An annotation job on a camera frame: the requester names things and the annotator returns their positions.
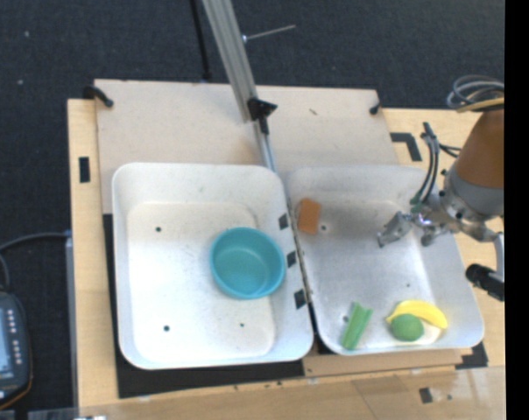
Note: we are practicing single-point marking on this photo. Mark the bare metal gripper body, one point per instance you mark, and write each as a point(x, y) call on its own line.
point(455, 217)

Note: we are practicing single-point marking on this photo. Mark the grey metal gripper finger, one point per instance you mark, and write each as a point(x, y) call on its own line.
point(432, 234)
point(393, 230)

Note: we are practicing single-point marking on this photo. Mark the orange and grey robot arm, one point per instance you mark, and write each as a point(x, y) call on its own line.
point(483, 156)

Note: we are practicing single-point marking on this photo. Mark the white plastic tray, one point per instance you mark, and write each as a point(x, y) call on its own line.
point(369, 278)
point(181, 278)

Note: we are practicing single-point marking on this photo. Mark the yellow banana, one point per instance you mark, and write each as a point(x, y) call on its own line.
point(426, 311)

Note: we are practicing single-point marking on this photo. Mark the orange block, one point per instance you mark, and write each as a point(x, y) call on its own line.
point(308, 216)

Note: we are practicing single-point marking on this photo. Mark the green round fruit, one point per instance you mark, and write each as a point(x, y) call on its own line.
point(406, 327)

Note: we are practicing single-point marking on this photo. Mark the green celery stick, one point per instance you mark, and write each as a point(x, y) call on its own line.
point(355, 326)

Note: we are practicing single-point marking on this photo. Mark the teal bowl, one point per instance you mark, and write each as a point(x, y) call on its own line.
point(247, 263)

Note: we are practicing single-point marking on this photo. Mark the black block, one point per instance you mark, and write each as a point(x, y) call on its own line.
point(260, 107)

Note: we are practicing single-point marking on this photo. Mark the pale flat board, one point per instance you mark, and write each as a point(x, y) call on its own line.
point(181, 125)

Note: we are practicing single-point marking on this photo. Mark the black cylinder on white bracket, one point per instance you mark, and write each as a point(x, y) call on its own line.
point(485, 278)

